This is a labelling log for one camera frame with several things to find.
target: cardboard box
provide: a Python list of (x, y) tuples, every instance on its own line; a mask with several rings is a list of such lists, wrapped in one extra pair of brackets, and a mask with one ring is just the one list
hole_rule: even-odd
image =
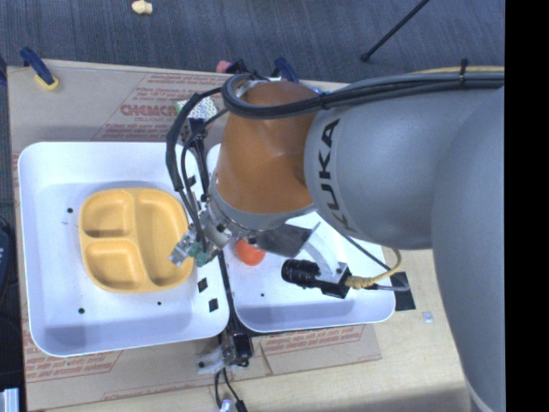
[[(58, 358), (43, 353), (30, 336), (17, 159), (35, 142), (159, 142), (177, 116), (175, 101), (219, 87), (225, 75), (103, 64), (45, 61), (60, 83), (46, 92), (29, 68), (9, 69), (9, 113), (13, 150), (24, 359), (29, 410), (51, 409), (115, 398), (211, 385), (213, 374), (198, 375), (195, 357), (215, 348), (217, 339), (180, 342), (100, 354)], [(321, 89), (341, 84), (314, 83)], [(220, 107), (221, 99), (214, 97)], [(207, 144), (219, 141), (223, 123)], [(233, 379), (253, 379), (381, 359), (371, 325), (294, 331), (253, 339), (255, 354)]]

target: metal bracket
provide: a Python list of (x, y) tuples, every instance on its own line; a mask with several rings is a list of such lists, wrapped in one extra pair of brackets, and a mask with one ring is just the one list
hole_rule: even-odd
[(319, 280), (333, 283), (340, 281), (347, 264), (340, 263), (337, 260), (334, 252), (329, 247), (329, 243), (320, 238), (318, 234), (312, 233), (303, 248), (317, 263), (320, 269)]
[(277, 229), (265, 232), (254, 233), (256, 239), (255, 247), (264, 251), (270, 251), (283, 257), (293, 258), (317, 229), (316, 225), (312, 229), (284, 224)]
[(193, 257), (196, 260), (196, 267), (202, 267), (209, 263), (232, 237), (231, 232), (225, 227), (215, 226), (209, 212), (202, 212), (199, 218), (200, 225), (208, 241), (207, 250), (202, 251), (202, 243), (196, 241), (196, 230), (192, 225), (189, 226), (189, 230), (173, 247), (172, 253), (168, 257), (178, 267), (188, 257)]
[(231, 333), (226, 328), (221, 333), (221, 344), (207, 354), (195, 357), (198, 374), (216, 374), (224, 367), (247, 361), (253, 355), (251, 339), (246, 334)]

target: small yellow object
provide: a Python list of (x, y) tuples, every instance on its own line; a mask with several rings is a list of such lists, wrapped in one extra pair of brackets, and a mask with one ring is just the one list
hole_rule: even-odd
[(52, 92), (53, 90), (55, 90), (57, 88), (57, 86), (59, 85), (59, 80), (55, 77), (55, 76), (51, 76), (53, 78), (53, 83), (52, 84), (47, 84), (42, 78), (40, 78), (38, 75), (34, 75), (34, 80), (42, 87), (42, 88), (45, 88), (46, 90)]
[(137, 14), (152, 14), (153, 13), (153, 4), (145, 2), (145, 0), (138, 0), (131, 4), (131, 8)]
[(80, 244), (86, 272), (104, 290), (145, 293), (174, 288), (194, 267), (168, 257), (189, 227), (179, 201), (153, 188), (92, 194), (81, 206)]

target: black cable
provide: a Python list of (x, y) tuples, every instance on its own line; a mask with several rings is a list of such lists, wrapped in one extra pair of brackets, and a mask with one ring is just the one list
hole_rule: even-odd
[(226, 368), (223, 368), (223, 378), (225, 379), (226, 387), (229, 388), (229, 391), (232, 393), (236, 401), (240, 401), (240, 398), (238, 398), (237, 393), (232, 388), (231, 384), (229, 383), (229, 378), (226, 376)]
[(391, 268), (386, 264), (384, 263), (381, 259), (378, 259), (377, 257), (375, 257), (374, 255), (372, 255), (371, 253), (369, 253), (362, 245), (360, 245), (359, 243), (357, 243), (354, 239), (352, 239), (350, 236), (348, 235), (345, 235), (344, 233), (341, 233), (340, 232), (340, 235), (346, 239), (349, 243), (351, 243), (352, 245), (354, 245), (357, 249), (359, 249), (362, 253), (364, 253), (369, 259), (371, 259), (372, 261), (374, 261), (375, 263), (378, 263), (379, 265), (381, 265), (384, 269), (386, 269), (387, 271), (391, 271)]
[(225, 383), (227, 388), (229, 388), (229, 391), (231, 391), (232, 395), (234, 396), (234, 399), (236, 400), (235, 406), (237, 408), (238, 412), (247, 412), (248, 409), (246, 408), (244, 402), (238, 398), (237, 393), (232, 388), (231, 384), (229, 383), (229, 378), (226, 375), (226, 368), (224, 367), (219, 372), (215, 374), (214, 377), (214, 389), (215, 389), (215, 402), (217, 403), (217, 407), (221, 409), (221, 406), (223, 405), (221, 399), (220, 399), (220, 393), (219, 393), (219, 384), (220, 384), (220, 375), (223, 373), (223, 378), (225, 379)]
[[(197, 127), (193, 131), (193, 133), (190, 135), (190, 137), (184, 143), (183, 150), (181, 151), (181, 175), (183, 177), (184, 187), (188, 191), (189, 194), (191, 193), (190, 192), (190, 181), (189, 181), (189, 176), (187, 175), (187, 168), (186, 168), (186, 165), (184, 163), (185, 155), (186, 155), (187, 151), (189, 150), (190, 146), (192, 145), (192, 143), (195, 141), (196, 137), (200, 133), (202, 133), (206, 129), (206, 127), (208, 127), (215, 120), (217, 120), (218, 118), (223, 116), (226, 112), (227, 112), (227, 109), (221, 110), (220, 112), (218, 112), (217, 114), (212, 116), (210, 119), (208, 119), (206, 122), (201, 124), (199, 127)], [(204, 232), (202, 230), (202, 226), (200, 225), (200, 222), (198, 222), (198, 224), (195, 224), (195, 226), (196, 226), (196, 231), (197, 231), (197, 238), (199, 238), (202, 242), (202, 251), (206, 251), (208, 246), (207, 246), (207, 243), (206, 243), (206, 237), (205, 237)]]
[(183, 106), (183, 108), (179, 112), (179, 115), (173, 122), (172, 127), (166, 134), (166, 167), (168, 169), (168, 173), (170, 174), (173, 188), (179, 193), (179, 196), (181, 196), (183, 205), (189, 212), (190, 218), (196, 227), (196, 238), (199, 242), (202, 242), (202, 246), (205, 246), (206, 243), (202, 227), (200, 226), (198, 209), (196, 209), (196, 207), (191, 204), (191, 201), (184, 194), (184, 187), (187, 188), (187, 192), (191, 194), (190, 188), (188, 187), (189, 181), (187, 179), (187, 183), (184, 184), (182, 183), (181, 177), (179, 176), (178, 161), (175, 148), (177, 146), (181, 130), (183, 129), (184, 122), (189, 116), (189, 113), (192, 111), (192, 109), (196, 105), (198, 105), (204, 98), (207, 98), (219, 92), (220, 88), (214, 88), (202, 94), (193, 94), (187, 101), (187, 103)]
[(220, 375), (221, 371), (215, 374), (214, 378), (214, 386), (215, 386), (215, 403), (217, 404), (217, 407), (221, 409), (221, 399), (220, 399), (220, 393), (219, 393), (219, 385), (220, 385)]
[(320, 109), (364, 104), (413, 94), (468, 88), (500, 88), (504, 85), (504, 73), (469, 72), (465, 77), (456, 72), (440, 72), (377, 78), (353, 84), (329, 94), (281, 106), (255, 106), (241, 100), (237, 96), (237, 90), (249, 80), (249, 75), (239, 74), (229, 78), (223, 84), (221, 94), (226, 107), (244, 118), (276, 119)]

